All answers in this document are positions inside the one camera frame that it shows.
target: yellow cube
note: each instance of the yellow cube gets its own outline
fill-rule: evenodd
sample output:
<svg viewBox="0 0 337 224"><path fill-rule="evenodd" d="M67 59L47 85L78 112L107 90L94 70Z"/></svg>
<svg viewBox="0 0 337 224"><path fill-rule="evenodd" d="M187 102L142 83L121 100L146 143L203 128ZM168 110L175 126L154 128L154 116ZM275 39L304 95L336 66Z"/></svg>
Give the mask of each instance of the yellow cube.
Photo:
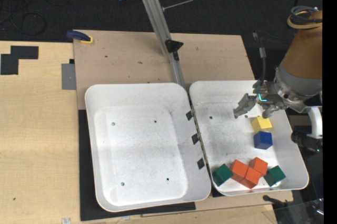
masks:
<svg viewBox="0 0 337 224"><path fill-rule="evenodd" d="M255 133L258 133L260 130L265 131L268 129L271 129L273 126L269 120L269 118L263 118L263 117L256 117L252 121L252 126L255 131Z"/></svg>

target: black mat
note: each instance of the black mat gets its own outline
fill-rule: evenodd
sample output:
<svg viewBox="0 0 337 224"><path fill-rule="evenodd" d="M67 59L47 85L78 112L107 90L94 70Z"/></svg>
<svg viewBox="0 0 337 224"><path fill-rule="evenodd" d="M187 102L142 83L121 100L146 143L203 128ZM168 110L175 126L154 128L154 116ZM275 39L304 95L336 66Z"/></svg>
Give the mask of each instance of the black mat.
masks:
<svg viewBox="0 0 337 224"><path fill-rule="evenodd" d="M113 218L148 213L164 213L195 210L194 202L180 203L177 205L156 206L144 209L123 212L108 212L99 206L96 200L94 174L92 166L90 136L85 110L78 111L80 135L80 211L81 221L103 218Z"/></svg>

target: blue cube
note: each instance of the blue cube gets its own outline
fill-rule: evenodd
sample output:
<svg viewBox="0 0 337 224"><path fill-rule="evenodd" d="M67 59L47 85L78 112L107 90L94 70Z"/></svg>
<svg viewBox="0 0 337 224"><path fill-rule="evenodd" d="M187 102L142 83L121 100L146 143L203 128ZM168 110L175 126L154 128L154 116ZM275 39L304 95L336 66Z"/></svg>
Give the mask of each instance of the blue cube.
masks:
<svg viewBox="0 0 337 224"><path fill-rule="evenodd" d="M254 135L254 147L258 149L268 149L273 145L272 134L259 131Z"/></svg>

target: orange cube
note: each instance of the orange cube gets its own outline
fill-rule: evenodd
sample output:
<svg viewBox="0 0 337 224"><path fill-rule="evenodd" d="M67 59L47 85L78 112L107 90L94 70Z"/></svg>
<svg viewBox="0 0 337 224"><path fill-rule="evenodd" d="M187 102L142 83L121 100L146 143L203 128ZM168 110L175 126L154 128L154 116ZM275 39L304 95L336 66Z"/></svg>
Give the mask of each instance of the orange cube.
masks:
<svg viewBox="0 0 337 224"><path fill-rule="evenodd" d="M230 170L233 173L231 178L240 182L246 176L248 165L236 159L231 163Z"/></svg>
<svg viewBox="0 0 337 224"><path fill-rule="evenodd" d="M240 183L245 187L252 189L259 183L260 177L260 172L256 171L252 167L248 167L246 176L240 181Z"/></svg>
<svg viewBox="0 0 337 224"><path fill-rule="evenodd" d="M256 157L249 162L248 166L258 171L261 176L265 176L267 174L268 163L263 159Z"/></svg>

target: aluminum extrusion bar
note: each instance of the aluminum extrusion bar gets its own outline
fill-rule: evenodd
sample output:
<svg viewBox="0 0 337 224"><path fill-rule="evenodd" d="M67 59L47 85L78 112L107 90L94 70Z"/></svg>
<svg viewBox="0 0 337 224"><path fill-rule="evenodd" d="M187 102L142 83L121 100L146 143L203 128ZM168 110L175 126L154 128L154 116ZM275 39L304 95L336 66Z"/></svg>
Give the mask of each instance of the aluminum extrusion bar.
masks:
<svg viewBox="0 0 337 224"><path fill-rule="evenodd" d="M164 56L169 56L173 76L177 84L185 88L184 77L181 71L179 60L174 59L173 53L169 53L166 48L165 41L171 40L171 34L167 26L162 7L159 0L142 0L152 24L153 30L156 33L157 39L160 41L161 49Z"/></svg>

